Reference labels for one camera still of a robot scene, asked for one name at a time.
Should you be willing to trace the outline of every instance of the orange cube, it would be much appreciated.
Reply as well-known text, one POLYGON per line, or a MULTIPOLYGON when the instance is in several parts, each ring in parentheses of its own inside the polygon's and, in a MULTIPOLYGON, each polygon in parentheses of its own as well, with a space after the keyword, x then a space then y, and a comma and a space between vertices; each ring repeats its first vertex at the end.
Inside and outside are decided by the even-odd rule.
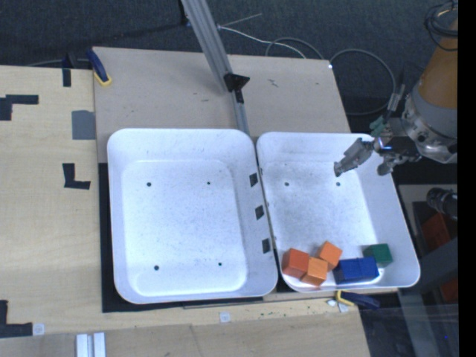
POLYGON ((338 265, 341 255, 342 250, 339 247, 333 245, 331 242, 326 241, 315 256, 316 258, 325 260, 329 265, 327 271, 331 271, 338 265))
POLYGON ((320 286, 327 279, 327 262, 310 257, 307 272, 300 279, 301 282, 320 286))
POLYGON ((306 273, 308 265, 309 254, 305 253, 304 251, 300 251, 295 248, 290 248, 283 255, 283 274, 299 279, 306 273))

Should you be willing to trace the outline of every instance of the cube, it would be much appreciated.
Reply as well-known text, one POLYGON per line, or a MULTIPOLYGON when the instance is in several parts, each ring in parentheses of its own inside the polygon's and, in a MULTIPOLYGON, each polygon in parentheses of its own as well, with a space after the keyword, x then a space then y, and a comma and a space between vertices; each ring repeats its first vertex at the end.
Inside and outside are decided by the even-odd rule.
POLYGON ((296 248, 290 248, 283 255, 281 268, 283 274, 300 279, 307 272, 308 265, 308 253, 297 250, 296 248))
POLYGON ((319 248, 318 252, 316 253, 316 258, 320 258, 325 260, 328 265, 327 271, 333 270, 339 263, 341 259, 342 250, 333 245, 331 242, 324 242, 324 244, 319 248))
POLYGON ((387 243, 370 245, 364 249, 364 257, 374 257, 378 267, 386 267, 393 262, 387 243))
POLYGON ((363 282, 379 276, 374 257, 340 260, 332 272, 337 284, 363 282))
POLYGON ((300 279, 303 283, 320 286, 327 279, 327 262, 320 258, 309 258, 307 272, 300 279))

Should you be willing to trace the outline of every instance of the wooden table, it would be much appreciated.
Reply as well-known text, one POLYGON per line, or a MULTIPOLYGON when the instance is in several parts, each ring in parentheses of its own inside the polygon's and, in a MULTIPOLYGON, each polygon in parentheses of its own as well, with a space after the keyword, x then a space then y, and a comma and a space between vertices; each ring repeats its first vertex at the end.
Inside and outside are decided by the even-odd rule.
MULTIPOLYGON (((191 57, 207 68, 201 54, 191 57)), ((278 111, 271 120, 260 120, 268 109, 260 105, 264 98, 259 94, 268 105, 286 107, 290 87, 279 93, 273 83, 279 85, 281 76, 279 86, 293 85, 292 77, 284 80, 292 63, 321 94, 304 94, 306 98, 288 108, 285 115, 307 118, 307 124, 299 127, 294 119, 287 129, 349 132, 327 61, 296 64, 296 59, 231 56, 231 62, 236 72, 246 69, 243 74, 259 81, 250 84, 245 96, 254 135, 282 126, 278 111), (309 116, 309 102, 315 103, 314 117, 309 116)), ((163 354, 155 356, 288 356, 296 348, 300 353, 333 348, 335 356, 369 355, 357 308, 340 313, 320 295, 272 293, 262 303, 102 313, 97 173, 101 148, 95 140, 74 140, 71 134, 71 113, 94 112, 101 87, 87 70, 71 70, 71 86, 65 87, 62 70, 54 68, 2 66, 0 81, 0 97, 39 96, 38 105, 14 104, 12 120, 0 121, 0 300, 9 302, 9 324, 45 325, 44 336, 0 340, 0 356, 11 356, 12 350, 67 356, 60 351, 68 349, 75 334, 102 331, 112 356, 147 356, 157 343, 163 354), (90 181, 90 188, 64 188, 63 163, 74 163, 75 179, 90 181), (220 312, 228 312, 231 322, 220 324, 220 312)), ((302 83, 295 88, 302 91, 302 83)))

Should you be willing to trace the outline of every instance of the green cube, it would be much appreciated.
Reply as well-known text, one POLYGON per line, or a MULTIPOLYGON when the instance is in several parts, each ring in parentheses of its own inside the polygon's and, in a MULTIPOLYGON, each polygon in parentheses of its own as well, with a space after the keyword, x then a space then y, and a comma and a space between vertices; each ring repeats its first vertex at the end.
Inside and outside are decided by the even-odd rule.
POLYGON ((387 243, 370 245, 364 249, 364 257, 374 257, 378 267, 388 266, 393 262, 387 243))

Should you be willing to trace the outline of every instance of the white plastic tray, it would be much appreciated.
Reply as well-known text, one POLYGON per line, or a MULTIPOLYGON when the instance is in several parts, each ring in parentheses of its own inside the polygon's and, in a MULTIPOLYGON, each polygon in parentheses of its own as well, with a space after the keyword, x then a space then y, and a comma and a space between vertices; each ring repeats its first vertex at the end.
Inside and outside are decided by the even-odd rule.
POLYGON ((132 303, 269 293, 256 153, 234 129, 122 129, 107 145, 115 286, 132 303))
POLYGON ((271 228, 280 263, 289 248, 315 254, 326 240, 343 250, 342 259, 363 257, 366 245, 387 243, 393 262, 380 276, 340 284, 332 273, 319 289, 283 275, 299 292, 395 288, 414 285, 419 263, 391 175, 378 176, 382 158, 374 153, 357 169, 335 177, 333 164, 365 134, 269 132, 257 142, 257 155, 271 228))

